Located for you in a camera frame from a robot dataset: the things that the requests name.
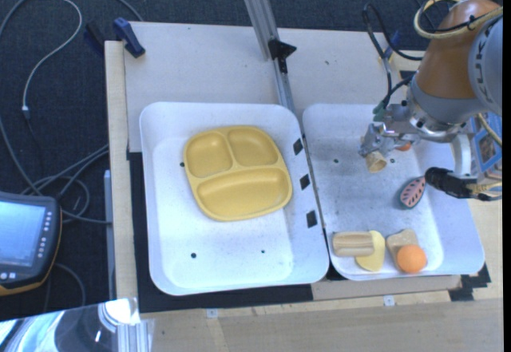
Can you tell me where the tan hot dog bun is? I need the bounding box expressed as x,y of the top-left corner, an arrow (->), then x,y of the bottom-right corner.
331,231 -> 376,258

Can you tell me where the pale yellow flat slice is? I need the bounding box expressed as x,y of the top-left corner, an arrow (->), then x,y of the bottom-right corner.
355,229 -> 386,273

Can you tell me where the yellow divided plate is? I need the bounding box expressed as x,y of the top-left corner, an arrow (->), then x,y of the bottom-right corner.
183,125 -> 294,223

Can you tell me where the white plastic tray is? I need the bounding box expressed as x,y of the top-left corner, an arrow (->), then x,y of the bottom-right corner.
138,101 -> 331,297
301,103 -> 486,282

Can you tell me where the black cylinder on white bracket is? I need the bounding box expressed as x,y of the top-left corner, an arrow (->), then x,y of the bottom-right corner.
424,134 -> 485,200

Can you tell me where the tan bread slice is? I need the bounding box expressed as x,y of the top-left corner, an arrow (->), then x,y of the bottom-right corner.
385,228 -> 420,262

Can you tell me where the orange ball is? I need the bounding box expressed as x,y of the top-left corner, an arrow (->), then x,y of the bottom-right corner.
395,243 -> 429,275

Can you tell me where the red and green watermelon slice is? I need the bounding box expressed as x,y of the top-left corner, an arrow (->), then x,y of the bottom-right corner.
396,176 -> 428,210

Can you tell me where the tan ice cream cone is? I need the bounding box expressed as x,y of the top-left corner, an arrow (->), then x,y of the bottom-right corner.
364,150 -> 389,174

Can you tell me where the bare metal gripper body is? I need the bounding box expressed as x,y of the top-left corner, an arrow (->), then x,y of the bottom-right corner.
378,101 -> 466,144

